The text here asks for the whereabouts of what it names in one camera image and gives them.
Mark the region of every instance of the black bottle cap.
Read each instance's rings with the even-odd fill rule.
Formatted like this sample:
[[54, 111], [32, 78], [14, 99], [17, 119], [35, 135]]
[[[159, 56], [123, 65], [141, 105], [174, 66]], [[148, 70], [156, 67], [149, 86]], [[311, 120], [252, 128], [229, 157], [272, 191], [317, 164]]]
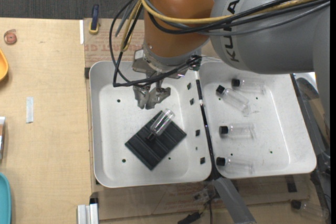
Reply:
[[217, 157], [217, 159], [216, 159], [216, 164], [217, 164], [218, 166], [225, 166], [225, 158]]
[[298, 201], [298, 200], [292, 200], [291, 202], [290, 202], [290, 205], [292, 206], [292, 208], [294, 208], [294, 209], [300, 209], [301, 208], [301, 202], [300, 201]]
[[227, 126], [220, 126], [219, 133], [220, 134], [227, 134], [229, 132], [229, 128]]
[[225, 88], [221, 85], [219, 85], [216, 89], [216, 92], [218, 92], [219, 94], [222, 94], [225, 91]]
[[240, 80], [239, 79], [232, 79], [231, 85], [232, 85], [232, 87], [239, 87], [240, 86]]

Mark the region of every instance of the glass vial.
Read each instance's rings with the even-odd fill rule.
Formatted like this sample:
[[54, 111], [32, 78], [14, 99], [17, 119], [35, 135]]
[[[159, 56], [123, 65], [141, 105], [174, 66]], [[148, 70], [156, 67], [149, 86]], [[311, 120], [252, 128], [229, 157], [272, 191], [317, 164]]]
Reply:
[[290, 204], [292, 208], [298, 211], [303, 217], [311, 218], [316, 221], [325, 221], [329, 217], [327, 208], [312, 204], [309, 201], [292, 200]]
[[219, 85], [218, 88], [216, 89], [216, 93], [224, 100], [224, 102], [239, 109], [240, 111], [242, 111], [244, 115], [248, 115], [250, 113], [248, 99], [242, 96], [241, 94], [229, 88], [225, 89], [221, 85]]
[[219, 134], [232, 138], [239, 137], [256, 137], [256, 132], [253, 123], [233, 123], [219, 127]]
[[152, 124], [150, 128], [151, 133], [155, 136], [161, 135], [172, 122], [174, 117], [175, 114], [171, 110], [165, 109]]
[[239, 78], [231, 81], [232, 89], [242, 92], [266, 93], [265, 83], [255, 78]]
[[253, 174], [255, 172], [254, 162], [242, 158], [225, 158], [224, 170], [228, 173]]

